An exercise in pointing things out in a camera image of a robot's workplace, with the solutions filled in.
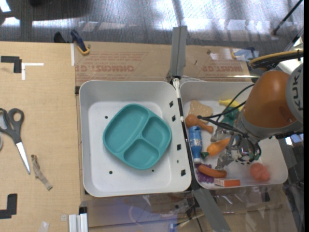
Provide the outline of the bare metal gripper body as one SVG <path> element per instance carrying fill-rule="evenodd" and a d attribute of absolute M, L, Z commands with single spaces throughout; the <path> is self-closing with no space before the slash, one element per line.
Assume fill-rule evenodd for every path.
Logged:
<path fill-rule="evenodd" d="M 231 134 L 226 148 L 227 160 L 259 160 L 261 149 L 258 143 L 238 133 Z"/>

